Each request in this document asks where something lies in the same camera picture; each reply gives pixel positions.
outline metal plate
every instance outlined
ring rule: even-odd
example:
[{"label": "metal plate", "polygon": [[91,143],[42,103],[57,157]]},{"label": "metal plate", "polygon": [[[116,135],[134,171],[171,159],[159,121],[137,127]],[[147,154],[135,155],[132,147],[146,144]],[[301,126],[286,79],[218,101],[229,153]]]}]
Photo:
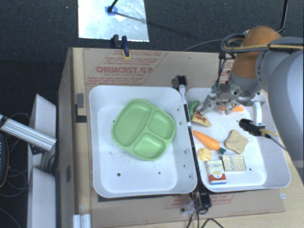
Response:
[{"label": "metal plate", "polygon": [[149,42],[143,0],[119,0],[113,11],[106,8],[114,0],[78,0],[78,32],[80,38],[111,39],[127,36],[130,41]]}]

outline toy pizza slice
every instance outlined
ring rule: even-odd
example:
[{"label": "toy pizza slice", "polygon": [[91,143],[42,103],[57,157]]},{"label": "toy pizza slice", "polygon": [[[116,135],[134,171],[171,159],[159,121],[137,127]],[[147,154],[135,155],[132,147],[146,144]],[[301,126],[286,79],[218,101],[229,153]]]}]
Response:
[{"label": "toy pizza slice", "polygon": [[195,110],[192,121],[205,127],[211,127],[210,121],[205,115],[202,115],[199,110]]}]

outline cardboard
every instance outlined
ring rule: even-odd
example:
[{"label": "cardboard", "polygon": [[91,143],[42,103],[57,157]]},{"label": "cardboard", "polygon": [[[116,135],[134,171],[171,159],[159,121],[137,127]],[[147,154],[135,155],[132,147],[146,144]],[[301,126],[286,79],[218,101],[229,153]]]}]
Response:
[{"label": "cardboard", "polygon": [[[99,84],[170,86],[176,75],[187,76],[187,88],[211,87],[217,77],[218,54],[136,50],[131,53],[133,61],[123,59],[122,51],[117,49],[69,49],[59,90],[62,227],[72,227],[73,212],[91,213],[94,228],[189,219],[188,215],[181,214],[181,207],[191,201],[188,194],[131,199],[103,199],[96,194],[92,185],[87,98],[90,90]],[[83,94],[84,104],[78,108],[79,94]],[[69,181],[66,179],[68,168]],[[277,189],[212,194],[211,200],[212,207],[204,218],[284,211]]]}]

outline black carpet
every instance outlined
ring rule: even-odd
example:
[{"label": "black carpet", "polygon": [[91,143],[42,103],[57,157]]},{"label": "black carpet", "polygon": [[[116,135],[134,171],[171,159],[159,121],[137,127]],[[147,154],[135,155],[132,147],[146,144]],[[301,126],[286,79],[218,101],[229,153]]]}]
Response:
[{"label": "black carpet", "polygon": [[[257,25],[278,30],[284,0],[144,2],[150,42],[130,42],[130,47],[181,51]],[[77,0],[0,0],[1,114],[30,114],[36,94],[56,104],[68,47],[109,48],[108,40],[78,38],[77,9]],[[303,14],[304,0],[289,0],[283,36],[303,37]],[[218,52],[219,43],[196,51]],[[13,169],[25,170],[26,145],[17,146],[10,158]],[[23,185],[21,175],[14,181]],[[0,189],[0,193],[10,191],[7,185]],[[0,208],[26,227],[27,191],[13,198],[0,196]],[[0,210],[0,228],[14,227],[12,219]]]}]

